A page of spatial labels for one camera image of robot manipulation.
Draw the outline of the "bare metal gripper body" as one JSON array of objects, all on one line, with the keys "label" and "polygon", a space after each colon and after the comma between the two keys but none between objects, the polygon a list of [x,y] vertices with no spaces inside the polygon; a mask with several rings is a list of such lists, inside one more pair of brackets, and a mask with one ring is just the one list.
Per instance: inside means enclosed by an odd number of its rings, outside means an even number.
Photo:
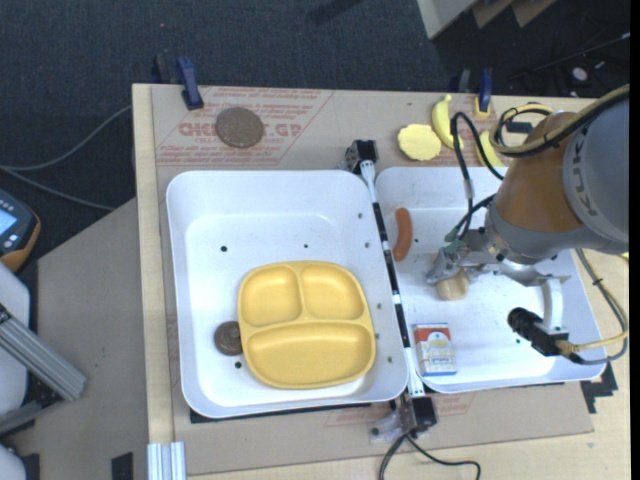
[{"label": "bare metal gripper body", "polygon": [[451,259],[454,273],[459,271],[457,262],[466,260],[475,263],[475,275],[492,272],[510,279],[539,277],[536,267],[539,259],[513,249],[489,227],[470,229],[457,238],[451,244]]}]

